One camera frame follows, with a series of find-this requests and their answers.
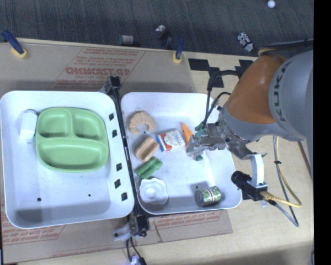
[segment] green divided dish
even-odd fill
[[[46,109],[38,117],[35,136],[40,162],[55,171],[94,171],[109,157],[104,121],[91,110]]]

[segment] yellow clamp tip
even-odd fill
[[[26,55],[27,55],[27,51],[24,49],[24,48],[22,48],[23,49],[23,53],[22,54],[20,54],[19,52],[17,52],[15,49],[13,49],[13,47],[11,47],[11,51],[12,51],[12,53],[15,55],[15,56],[17,56],[17,57],[19,57],[19,58],[24,58]]]
[[[174,63],[180,63],[181,60],[182,60],[182,58],[183,58],[183,54],[181,54],[180,59],[177,59],[176,55],[177,55],[177,52],[174,51],[174,52],[173,52],[173,62],[174,62]]]

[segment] carrot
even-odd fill
[[[188,146],[189,140],[190,140],[191,136],[193,135],[193,132],[184,123],[181,124],[181,127],[182,127],[182,130],[183,130],[183,134],[184,134],[184,139],[185,139],[185,142],[186,142],[186,146]]]

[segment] cardboard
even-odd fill
[[[119,76],[121,96],[131,92],[193,92],[189,65],[172,61],[172,51],[18,39],[27,50],[17,58],[0,43],[0,98],[13,90],[98,91],[110,75]],[[0,135],[0,189],[4,263],[124,248],[113,229],[126,218],[24,230],[5,212]],[[150,218],[147,237],[137,245],[222,235],[232,232],[226,210]]]

